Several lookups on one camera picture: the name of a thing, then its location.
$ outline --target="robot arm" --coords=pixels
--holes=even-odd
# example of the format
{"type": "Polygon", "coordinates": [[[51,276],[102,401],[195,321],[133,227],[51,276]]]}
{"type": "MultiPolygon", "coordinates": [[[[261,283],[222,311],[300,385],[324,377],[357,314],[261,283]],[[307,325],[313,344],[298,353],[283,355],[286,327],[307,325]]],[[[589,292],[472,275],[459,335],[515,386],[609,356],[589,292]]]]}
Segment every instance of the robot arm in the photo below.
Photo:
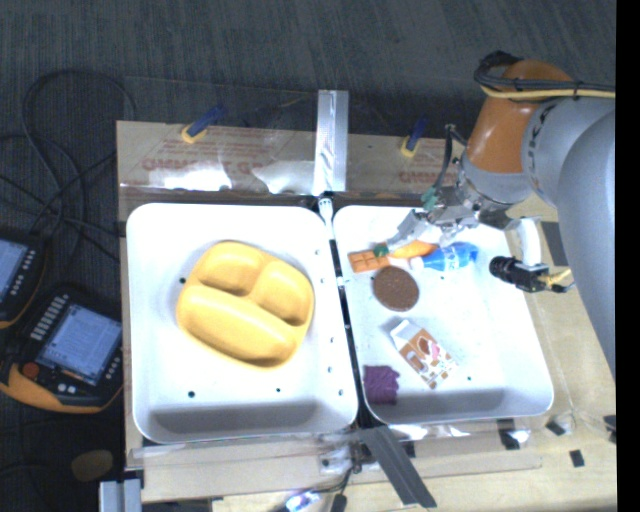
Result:
{"type": "MultiPolygon", "coordinates": [[[[392,250],[429,229],[446,243],[480,223],[516,228],[520,220],[507,211],[535,191],[558,211],[575,284],[615,379],[615,91],[502,52],[485,58],[475,77],[489,97],[457,163],[455,186],[436,182],[424,208],[412,211],[387,245],[392,250]],[[496,66],[507,67],[492,78],[496,66]]],[[[535,266],[525,270],[539,277],[535,266]]]]}

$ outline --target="yellow plate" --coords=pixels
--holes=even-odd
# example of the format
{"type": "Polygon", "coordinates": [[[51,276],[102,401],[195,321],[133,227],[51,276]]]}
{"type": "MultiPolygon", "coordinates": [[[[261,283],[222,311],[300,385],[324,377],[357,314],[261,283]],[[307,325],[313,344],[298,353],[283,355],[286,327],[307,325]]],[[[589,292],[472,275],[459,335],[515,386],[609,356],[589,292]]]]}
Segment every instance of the yellow plate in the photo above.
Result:
{"type": "Polygon", "coordinates": [[[313,287],[279,258],[240,242],[198,260],[176,307],[180,329],[215,350],[269,368],[300,347],[313,316],[313,287]]]}

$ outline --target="brown cookie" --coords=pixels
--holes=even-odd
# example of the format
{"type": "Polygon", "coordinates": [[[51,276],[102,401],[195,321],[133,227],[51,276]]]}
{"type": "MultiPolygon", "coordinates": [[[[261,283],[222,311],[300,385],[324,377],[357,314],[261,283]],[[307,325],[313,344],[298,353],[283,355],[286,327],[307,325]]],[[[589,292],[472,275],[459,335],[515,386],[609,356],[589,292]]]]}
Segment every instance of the brown cookie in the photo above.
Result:
{"type": "Polygon", "coordinates": [[[373,294],[392,311],[408,311],[418,302],[418,285],[406,270],[385,267],[373,279],[373,294]]]}

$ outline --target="dark background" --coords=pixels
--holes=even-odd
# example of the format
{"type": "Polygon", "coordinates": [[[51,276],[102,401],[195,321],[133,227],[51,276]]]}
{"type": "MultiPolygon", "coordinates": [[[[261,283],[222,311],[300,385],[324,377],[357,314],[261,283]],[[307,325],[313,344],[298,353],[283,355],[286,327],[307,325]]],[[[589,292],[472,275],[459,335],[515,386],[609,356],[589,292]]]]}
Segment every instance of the dark background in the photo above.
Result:
{"type": "MultiPolygon", "coordinates": [[[[41,202],[57,193],[26,133],[60,181],[84,171],[82,186],[69,186],[54,206],[113,231],[115,120],[186,122],[207,102],[203,92],[184,94],[193,83],[203,84],[199,91],[248,87],[247,94],[347,90],[369,119],[355,131],[405,135],[424,113],[426,136],[442,138],[447,123],[468,136],[484,99],[472,76],[482,57],[503,50],[615,84],[616,22],[612,0],[4,0],[0,227],[30,229],[41,202]]],[[[295,113],[278,126],[314,126],[304,109],[295,113]]],[[[113,235],[87,227],[88,240],[54,216],[35,227],[54,234],[43,289],[71,281],[119,300],[113,235]]],[[[120,408],[64,416],[0,396],[0,509],[96,510],[97,484],[75,481],[69,465],[94,448],[118,458],[120,408]]]]}

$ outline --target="yellow cable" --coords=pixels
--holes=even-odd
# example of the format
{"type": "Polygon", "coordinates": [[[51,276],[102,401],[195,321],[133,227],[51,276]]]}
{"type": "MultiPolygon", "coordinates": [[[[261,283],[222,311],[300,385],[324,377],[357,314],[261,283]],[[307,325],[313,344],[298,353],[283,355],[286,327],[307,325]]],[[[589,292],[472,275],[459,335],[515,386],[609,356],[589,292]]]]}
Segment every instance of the yellow cable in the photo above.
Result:
{"type": "Polygon", "coordinates": [[[550,89],[547,91],[495,91],[484,85],[480,86],[487,96],[505,99],[536,99],[553,96],[589,96],[592,98],[615,99],[616,93],[610,91],[594,91],[592,89],[550,89]]]}

